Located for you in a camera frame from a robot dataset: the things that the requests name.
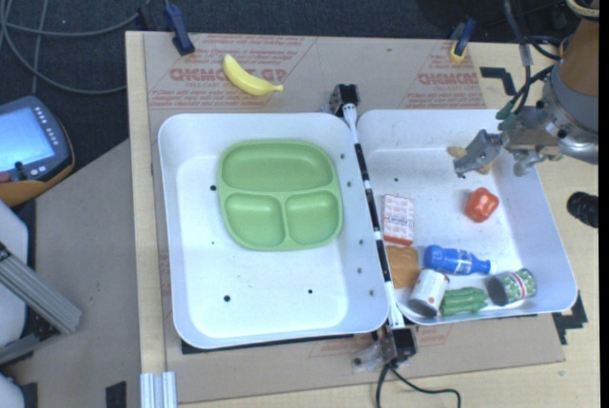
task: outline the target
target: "green can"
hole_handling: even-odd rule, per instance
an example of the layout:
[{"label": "green can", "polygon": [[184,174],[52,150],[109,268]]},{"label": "green can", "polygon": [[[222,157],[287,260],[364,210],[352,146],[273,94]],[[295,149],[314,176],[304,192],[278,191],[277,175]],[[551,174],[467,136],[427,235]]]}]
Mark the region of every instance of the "green can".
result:
[{"label": "green can", "polygon": [[537,293],[535,277],[526,268],[495,275],[488,280],[486,288],[491,301],[499,306],[534,297]]}]

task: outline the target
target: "robotic arm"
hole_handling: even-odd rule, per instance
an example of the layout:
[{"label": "robotic arm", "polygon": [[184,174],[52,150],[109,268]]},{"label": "robotic arm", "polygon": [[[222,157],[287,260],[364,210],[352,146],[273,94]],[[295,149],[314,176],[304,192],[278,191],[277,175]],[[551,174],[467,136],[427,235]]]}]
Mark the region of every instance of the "robotic arm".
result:
[{"label": "robotic arm", "polygon": [[[527,81],[515,99],[498,112],[500,133],[481,130],[477,134],[466,154],[454,161],[458,176],[489,164],[502,149],[514,157],[517,176],[531,171],[536,163],[562,156],[598,164],[600,1],[590,5],[582,0],[566,2],[581,22],[562,57],[554,66],[529,76],[523,53]],[[526,106],[528,87],[536,80],[544,81],[542,97],[534,106]],[[519,99],[520,104],[514,108]]]}]

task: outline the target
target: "blue screen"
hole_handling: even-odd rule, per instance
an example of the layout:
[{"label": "blue screen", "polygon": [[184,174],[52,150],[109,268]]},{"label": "blue screen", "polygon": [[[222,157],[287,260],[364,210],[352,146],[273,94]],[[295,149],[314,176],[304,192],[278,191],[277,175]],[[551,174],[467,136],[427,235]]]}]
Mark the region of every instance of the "blue screen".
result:
[{"label": "blue screen", "polygon": [[43,129],[30,108],[0,114],[0,171],[54,156]]}]

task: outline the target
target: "red object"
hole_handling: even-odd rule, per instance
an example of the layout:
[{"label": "red object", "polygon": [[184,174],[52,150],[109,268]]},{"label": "red object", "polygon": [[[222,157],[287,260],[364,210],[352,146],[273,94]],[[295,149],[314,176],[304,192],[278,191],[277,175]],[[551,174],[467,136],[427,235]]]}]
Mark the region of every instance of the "red object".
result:
[{"label": "red object", "polygon": [[499,206],[499,198],[481,186],[469,194],[465,215],[474,222],[484,222]]}]

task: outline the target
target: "table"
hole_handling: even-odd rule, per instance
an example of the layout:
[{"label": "table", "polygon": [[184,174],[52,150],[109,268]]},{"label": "table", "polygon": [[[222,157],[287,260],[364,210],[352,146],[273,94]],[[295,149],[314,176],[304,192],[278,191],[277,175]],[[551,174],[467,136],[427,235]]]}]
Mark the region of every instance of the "table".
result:
[{"label": "table", "polygon": [[[162,291],[159,273],[159,255],[155,219],[155,196],[153,178],[150,173],[152,149],[150,145],[149,113],[147,105],[146,42],[150,38],[166,38],[158,33],[130,31],[126,35],[128,64],[128,98],[130,145],[133,178],[133,207],[137,262],[138,304],[140,319],[140,350],[143,373],[160,374],[167,370],[167,352],[164,341]],[[375,58],[386,58],[388,52],[394,56],[415,58],[421,66],[418,49],[428,48],[431,43],[424,40],[378,40],[330,38],[320,40],[320,45],[334,54],[320,54],[320,59],[363,51],[369,59],[363,64],[377,65]],[[496,80],[483,79],[480,67],[499,67],[509,71],[519,85],[523,71],[519,64],[518,48],[505,44],[469,45],[469,55],[476,80],[480,84],[481,96],[488,107],[502,107],[505,95]],[[548,64],[535,56],[536,66]],[[356,78],[348,74],[340,61],[337,71],[345,71],[345,78]],[[380,73],[391,72],[382,68]],[[333,87],[336,82],[316,85]],[[381,106],[382,95],[361,88],[363,105]],[[565,158],[557,163],[538,165],[540,178],[548,202],[557,221],[568,257],[571,261],[588,322],[583,329],[568,332],[568,345],[564,346],[565,362],[517,367],[493,371],[479,371],[462,375],[417,379],[425,388],[458,389],[466,406],[526,406],[547,404],[551,406],[599,406],[599,241],[598,231],[569,216],[565,210],[568,197],[575,191],[598,195],[598,169]],[[248,406],[264,407],[336,407],[372,406],[375,386],[370,383],[321,390],[306,390],[291,393],[257,396],[247,400]],[[383,407],[404,406],[411,402],[419,406],[439,406],[436,397],[419,393],[404,393],[403,386],[388,382],[383,388]],[[442,406],[454,406],[454,397],[442,395]],[[208,402],[183,404],[190,408],[243,406],[239,398],[219,399]]]}]

